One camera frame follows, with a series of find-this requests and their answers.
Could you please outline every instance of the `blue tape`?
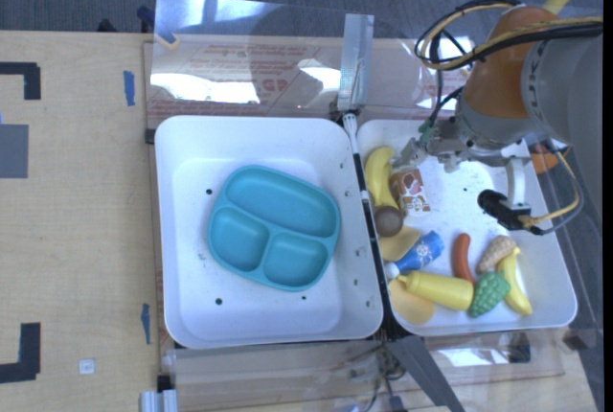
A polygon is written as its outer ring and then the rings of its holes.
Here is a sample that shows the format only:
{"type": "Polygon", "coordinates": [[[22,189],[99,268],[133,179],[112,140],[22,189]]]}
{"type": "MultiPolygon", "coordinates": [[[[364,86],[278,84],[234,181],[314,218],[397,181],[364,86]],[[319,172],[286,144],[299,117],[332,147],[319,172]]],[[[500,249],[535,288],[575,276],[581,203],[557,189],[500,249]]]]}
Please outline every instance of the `blue tape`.
{"type": "Polygon", "coordinates": [[[135,105],[136,103],[134,102],[134,74],[130,71],[124,71],[124,92],[127,106],[131,107],[135,105]]]}
{"type": "Polygon", "coordinates": [[[151,335],[149,333],[149,305],[143,303],[143,311],[141,311],[141,322],[143,322],[143,329],[145,330],[145,340],[147,344],[151,343],[151,335]]]}

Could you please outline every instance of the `blue divided plate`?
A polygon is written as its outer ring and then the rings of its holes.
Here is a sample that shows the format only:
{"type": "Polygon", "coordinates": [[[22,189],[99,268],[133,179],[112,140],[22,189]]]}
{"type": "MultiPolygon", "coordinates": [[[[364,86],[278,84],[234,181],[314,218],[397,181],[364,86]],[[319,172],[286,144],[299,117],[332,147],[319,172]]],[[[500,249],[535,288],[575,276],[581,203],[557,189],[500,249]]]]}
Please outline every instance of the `blue divided plate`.
{"type": "Polygon", "coordinates": [[[324,275],[340,213],[323,189],[262,166],[224,183],[211,213],[208,245],[226,269],[264,285],[305,290],[324,275]]]}

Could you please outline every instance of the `gray square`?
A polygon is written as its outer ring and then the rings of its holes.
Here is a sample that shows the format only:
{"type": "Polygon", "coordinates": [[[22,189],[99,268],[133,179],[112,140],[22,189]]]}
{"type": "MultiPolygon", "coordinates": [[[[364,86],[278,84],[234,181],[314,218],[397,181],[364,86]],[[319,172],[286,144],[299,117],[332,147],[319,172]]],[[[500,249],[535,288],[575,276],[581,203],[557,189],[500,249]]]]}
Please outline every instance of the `gray square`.
{"type": "Polygon", "coordinates": [[[0,178],[28,177],[28,125],[0,125],[0,178]]]}

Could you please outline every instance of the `yellow mustard bottle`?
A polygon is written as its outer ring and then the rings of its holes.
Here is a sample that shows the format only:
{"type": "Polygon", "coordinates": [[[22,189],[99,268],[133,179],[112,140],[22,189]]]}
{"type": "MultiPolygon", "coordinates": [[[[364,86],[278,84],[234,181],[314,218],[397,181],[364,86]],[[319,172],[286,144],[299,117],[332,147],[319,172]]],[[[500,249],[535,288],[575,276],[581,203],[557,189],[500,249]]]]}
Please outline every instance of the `yellow mustard bottle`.
{"type": "Polygon", "coordinates": [[[474,286],[466,279],[418,270],[398,278],[405,283],[407,291],[442,307],[463,311],[472,302],[474,286]]]}

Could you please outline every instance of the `wooden table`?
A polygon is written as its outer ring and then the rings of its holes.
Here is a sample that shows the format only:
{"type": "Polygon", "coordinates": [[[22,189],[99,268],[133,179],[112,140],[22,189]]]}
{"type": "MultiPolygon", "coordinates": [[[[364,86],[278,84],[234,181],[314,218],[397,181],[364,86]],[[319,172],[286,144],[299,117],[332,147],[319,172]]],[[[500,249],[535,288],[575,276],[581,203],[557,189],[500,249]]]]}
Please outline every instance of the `wooden table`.
{"type": "MultiPolygon", "coordinates": [[[[0,32],[0,61],[41,69],[40,100],[24,100],[23,77],[0,75],[1,124],[29,127],[27,178],[0,178],[0,365],[19,362],[21,324],[39,323],[41,335],[39,373],[0,383],[2,410],[138,410],[139,394],[156,389],[162,315],[144,140],[149,41],[0,32]],[[125,93],[130,73],[134,104],[125,93]]],[[[560,359],[560,376],[454,391],[466,410],[596,410],[579,356],[560,359]]],[[[444,409],[421,391],[406,397],[407,406],[444,409]]]]}

